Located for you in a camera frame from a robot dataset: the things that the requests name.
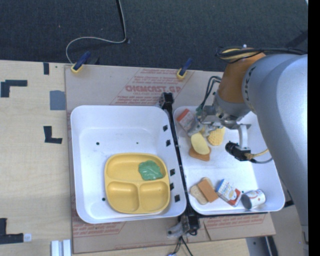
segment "white tray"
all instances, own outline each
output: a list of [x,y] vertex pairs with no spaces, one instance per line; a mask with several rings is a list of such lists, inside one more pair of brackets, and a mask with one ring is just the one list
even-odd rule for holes
[[[285,196],[281,186],[281,182],[273,161],[265,164],[251,163],[249,161],[239,161],[235,159],[225,150],[225,145],[231,141],[239,143],[238,130],[225,129],[224,141],[220,146],[211,146],[210,161],[202,161],[189,156],[191,147],[190,137],[182,129],[176,118],[185,110],[189,109],[195,113],[196,106],[182,106],[175,110],[175,130],[178,138],[179,150],[188,197],[192,208],[202,215],[226,215],[226,214],[243,214],[243,213],[258,213],[258,212],[274,212],[283,208]],[[267,146],[262,137],[257,116],[250,112],[242,120],[242,124],[251,124],[248,129],[248,147],[251,152],[260,153]],[[257,160],[264,161],[270,158],[270,154],[259,156]],[[212,203],[201,205],[190,194],[190,188],[197,184],[203,177],[208,177],[214,186],[217,186],[219,181],[226,179],[241,192],[261,189],[265,193],[266,202],[252,210],[247,210],[242,205],[241,201],[237,207],[233,207],[223,201],[221,198]]]
[[[70,117],[76,210],[87,223],[168,218],[181,215],[187,200],[167,114],[155,106],[83,105]],[[170,202],[161,212],[120,213],[108,203],[104,167],[118,153],[149,153],[168,170]]]

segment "yellow plate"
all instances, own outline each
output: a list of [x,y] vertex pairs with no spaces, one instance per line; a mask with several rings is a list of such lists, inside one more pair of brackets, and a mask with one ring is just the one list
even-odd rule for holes
[[[139,164],[148,160],[160,167],[162,178],[142,179]],[[154,154],[120,153],[111,156],[104,167],[104,185],[110,206],[121,213],[156,213],[165,209],[170,201],[167,167]]]

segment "green crumpled item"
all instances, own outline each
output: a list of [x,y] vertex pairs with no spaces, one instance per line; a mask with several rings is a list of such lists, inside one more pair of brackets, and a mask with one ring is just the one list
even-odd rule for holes
[[163,178],[160,167],[152,160],[147,160],[139,164],[139,173],[145,181],[153,181]]

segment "cardboard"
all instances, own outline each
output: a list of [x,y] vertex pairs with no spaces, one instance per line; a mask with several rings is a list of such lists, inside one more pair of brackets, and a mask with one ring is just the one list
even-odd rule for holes
[[[75,203],[70,115],[81,105],[158,105],[163,92],[173,94],[173,111],[185,105],[195,106],[202,102],[209,78],[222,76],[222,73],[188,70],[186,77],[179,80],[174,69],[86,65],[80,73],[74,74],[70,67],[65,66],[65,92],[73,253],[175,245],[178,239],[167,237],[167,229],[176,225],[178,218],[103,224],[89,224],[79,218]],[[213,102],[212,95],[207,102]],[[201,218],[197,235],[186,239],[188,243],[198,243],[274,234],[270,214],[263,213]]]

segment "silver can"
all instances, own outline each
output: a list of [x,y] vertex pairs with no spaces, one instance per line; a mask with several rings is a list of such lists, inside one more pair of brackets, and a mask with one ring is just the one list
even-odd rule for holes
[[249,191],[242,195],[241,202],[246,209],[251,209],[264,204],[266,195],[261,189]]

